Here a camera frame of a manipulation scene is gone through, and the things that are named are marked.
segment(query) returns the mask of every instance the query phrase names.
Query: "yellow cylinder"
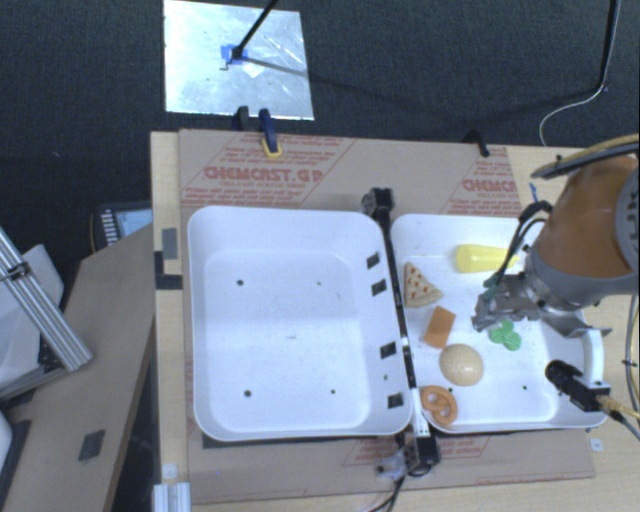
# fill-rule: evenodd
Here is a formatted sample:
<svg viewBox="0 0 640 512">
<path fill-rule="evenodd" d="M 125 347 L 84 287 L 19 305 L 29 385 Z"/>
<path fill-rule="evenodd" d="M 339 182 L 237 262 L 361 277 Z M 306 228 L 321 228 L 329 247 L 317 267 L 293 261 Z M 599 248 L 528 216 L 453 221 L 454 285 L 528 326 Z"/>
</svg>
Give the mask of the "yellow cylinder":
<svg viewBox="0 0 640 512">
<path fill-rule="evenodd" d="M 456 251 L 456 263 L 460 272 L 493 272 L 500 268 L 507 256 L 507 249 L 490 247 L 487 245 L 463 244 Z M 514 255 L 509 261 L 509 267 L 518 261 Z"/>
</svg>

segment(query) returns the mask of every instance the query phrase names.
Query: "dark floor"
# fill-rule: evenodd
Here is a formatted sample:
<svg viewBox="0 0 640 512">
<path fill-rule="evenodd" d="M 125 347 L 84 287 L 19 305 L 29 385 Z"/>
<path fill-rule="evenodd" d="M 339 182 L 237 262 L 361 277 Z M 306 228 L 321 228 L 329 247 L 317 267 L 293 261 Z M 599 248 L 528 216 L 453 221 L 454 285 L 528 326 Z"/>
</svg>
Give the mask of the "dark floor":
<svg viewBox="0 0 640 512">
<path fill-rule="evenodd" d="M 597 83 L 608 6 L 282 0 L 301 12 L 316 120 L 276 127 L 431 141 L 476 128 L 488 143 L 539 145 L 544 115 Z M 0 12 L 0 226 L 21 250 L 44 243 L 64 272 L 89 254 L 99 204 L 149 199 L 151 131 L 230 120 L 164 111 L 160 0 L 4 0 Z M 623 1 L 608 92 L 551 120 L 550 145 L 638 131 L 639 21 L 640 0 Z M 149 460 L 144 403 L 128 461 Z M 115 510 L 148 503 L 138 464 L 125 467 Z"/>
</svg>

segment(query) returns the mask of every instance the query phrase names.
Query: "orange rectangular block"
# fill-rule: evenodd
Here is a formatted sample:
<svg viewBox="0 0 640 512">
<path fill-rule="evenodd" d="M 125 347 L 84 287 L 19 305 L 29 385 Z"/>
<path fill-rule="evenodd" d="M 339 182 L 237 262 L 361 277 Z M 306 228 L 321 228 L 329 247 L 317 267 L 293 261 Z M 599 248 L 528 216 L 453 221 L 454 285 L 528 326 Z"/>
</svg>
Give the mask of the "orange rectangular block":
<svg viewBox="0 0 640 512">
<path fill-rule="evenodd" d="M 453 322 L 456 319 L 455 313 L 440 306 L 436 306 L 429 327 L 424 335 L 424 341 L 435 348 L 444 348 L 449 339 Z"/>
</svg>

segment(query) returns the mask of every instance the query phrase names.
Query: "white cable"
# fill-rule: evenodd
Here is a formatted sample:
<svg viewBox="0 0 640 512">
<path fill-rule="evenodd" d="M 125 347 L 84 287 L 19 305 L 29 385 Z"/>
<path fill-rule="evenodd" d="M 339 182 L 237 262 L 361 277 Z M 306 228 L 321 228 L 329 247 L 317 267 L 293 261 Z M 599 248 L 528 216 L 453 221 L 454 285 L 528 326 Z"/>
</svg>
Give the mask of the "white cable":
<svg viewBox="0 0 640 512">
<path fill-rule="evenodd" d="M 564 105 L 560 108 L 557 108 L 556 110 L 554 110 L 553 112 L 549 112 L 546 116 L 544 116 L 544 118 L 542 119 L 542 121 L 540 121 L 540 126 L 538 126 L 538 135 L 540 136 L 540 142 L 542 142 L 542 145 L 546 147 L 547 143 L 544 140 L 544 125 L 545 123 L 551 119 L 553 116 L 555 116 L 556 114 L 564 111 L 564 110 L 568 110 L 570 108 L 573 107 L 579 107 L 581 105 L 586 105 L 587 103 L 595 100 L 600 93 L 604 90 L 605 88 L 605 81 L 607 79 L 607 75 L 609 73 L 609 63 L 611 62 L 611 55 L 613 54 L 613 45 L 614 42 L 616 40 L 616 32 L 618 30 L 618 13 L 620 11 L 620 4 L 621 2 L 618 2 L 616 11 L 613 13 L 614 16 L 614 21 L 613 21 L 613 30 L 611 33 L 611 47 L 609 48 L 609 55 L 607 56 L 607 62 L 605 62 L 604 65 L 604 72 L 602 74 L 602 82 L 600 83 L 600 86 L 598 87 L 598 89 L 596 90 L 596 92 L 594 92 L 591 96 L 589 96 L 586 100 L 582 100 L 582 101 L 577 101 L 575 103 L 570 103 L 569 105 Z"/>
</svg>

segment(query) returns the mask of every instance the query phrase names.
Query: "wooden table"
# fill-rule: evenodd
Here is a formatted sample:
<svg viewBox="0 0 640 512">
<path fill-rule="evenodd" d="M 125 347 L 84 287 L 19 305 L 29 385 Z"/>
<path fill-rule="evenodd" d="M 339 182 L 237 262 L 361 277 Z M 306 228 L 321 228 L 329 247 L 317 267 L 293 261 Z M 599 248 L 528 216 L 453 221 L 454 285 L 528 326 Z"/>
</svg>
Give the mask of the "wooden table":
<svg viewBox="0 0 640 512">
<path fill-rule="evenodd" d="M 179 141 L 176 133 L 154 133 L 152 146 L 152 193 L 154 208 L 154 250 L 162 250 L 162 233 L 180 226 Z M 529 174 L 566 148 L 507 147 L 521 201 L 530 202 Z M 562 179 L 536 183 L 538 196 L 554 201 L 562 190 Z M 178 229 L 178 246 L 180 233 Z M 182 273 L 180 255 L 164 261 L 164 273 Z M 627 401 L 623 366 L 624 334 L 629 298 L 608 298 L 587 311 L 593 325 L 611 326 L 605 339 L 605 379 L 613 395 Z M 185 371 L 183 304 L 181 293 L 161 290 L 156 294 L 158 393 L 160 414 L 160 459 L 165 484 L 188 481 L 185 420 Z M 640 503 L 640 446 L 622 426 L 607 421 L 587 434 L 601 441 L 603 450 L 593 453 L 596 477 L 508 485 L 477 486 L 401 492 L 394 510 L 402 511 L 530 511 L 530 510 L 635 510 Z M 303 499 L 269 500 L 194 506 L 197 512 L 364 511 L 386 498 L 384 494 L 360 494 Z"/>
</svg>

